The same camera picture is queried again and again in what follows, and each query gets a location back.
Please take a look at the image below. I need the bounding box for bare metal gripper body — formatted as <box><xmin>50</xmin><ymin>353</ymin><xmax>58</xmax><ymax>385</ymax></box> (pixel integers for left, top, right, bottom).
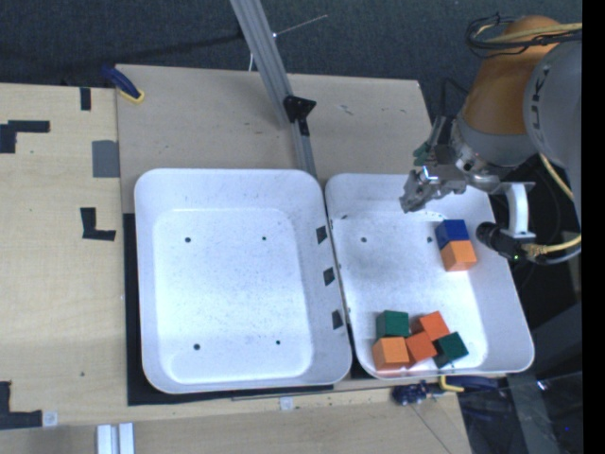
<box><xmin>422</xmin><ymin>143</ymin><xmax>503</xmax><ymax>198</ymax></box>

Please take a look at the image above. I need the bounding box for blue cube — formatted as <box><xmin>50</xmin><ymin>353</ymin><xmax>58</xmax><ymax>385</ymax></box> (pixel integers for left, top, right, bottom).
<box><xmin>434</xmin><ymin>218</ymin><xmax>471</xmax><ymax>251</ymax></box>

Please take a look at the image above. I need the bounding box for orange cube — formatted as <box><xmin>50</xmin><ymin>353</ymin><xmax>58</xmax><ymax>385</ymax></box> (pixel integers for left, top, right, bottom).
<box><xmin>404</xmin><ymin>330</ymin><xmax>439</xmax><ymax>364</ymax></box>
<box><xmin>439</xmin><ymin>239</ymin><xmax>478</xmax><ymax>273</ymax></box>
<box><xmin>371</xmin><ymin>336</ymin><xmax>412</xmax><ymax>373</ymax></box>
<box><xmin>414</xmin><ymin>310</ymin><xmax>452</xmax><ymax>342</ymax></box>

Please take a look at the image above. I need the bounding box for white plastic tray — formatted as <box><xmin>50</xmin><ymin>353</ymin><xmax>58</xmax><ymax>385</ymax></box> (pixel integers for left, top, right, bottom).
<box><xmin>133</xmin><ymin>166</ymin><xmax>354</xmax><ymax>395</ymax></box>
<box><xmin>323</xmin><ymin>171</ymin><xmax>536</xmax><ymax>381</ymax></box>

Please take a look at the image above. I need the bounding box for green cube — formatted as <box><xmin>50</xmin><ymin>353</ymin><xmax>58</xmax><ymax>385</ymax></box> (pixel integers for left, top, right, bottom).
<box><xmin>374</xmin><ymin>309</ymin><xmax>411</xmax><ymax>340</ymax></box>
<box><xmin>432</xmin><ymin>331</ymin><xmax>471</xmax><ymax>370</ymax></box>

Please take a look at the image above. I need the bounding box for pale wood board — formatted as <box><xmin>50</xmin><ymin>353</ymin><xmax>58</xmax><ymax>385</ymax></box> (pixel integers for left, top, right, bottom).
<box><xmin>114</xmin><ymin>62</ymin><xmax>467</xmax><ymax>413</ymax></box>

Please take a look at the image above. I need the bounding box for black cylinder on white bracket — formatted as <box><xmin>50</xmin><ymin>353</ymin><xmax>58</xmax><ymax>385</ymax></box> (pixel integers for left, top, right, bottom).
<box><xmin>475</xmin><ymin>181</ymin><xmax>538</xmax><ymax>263</ymax></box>

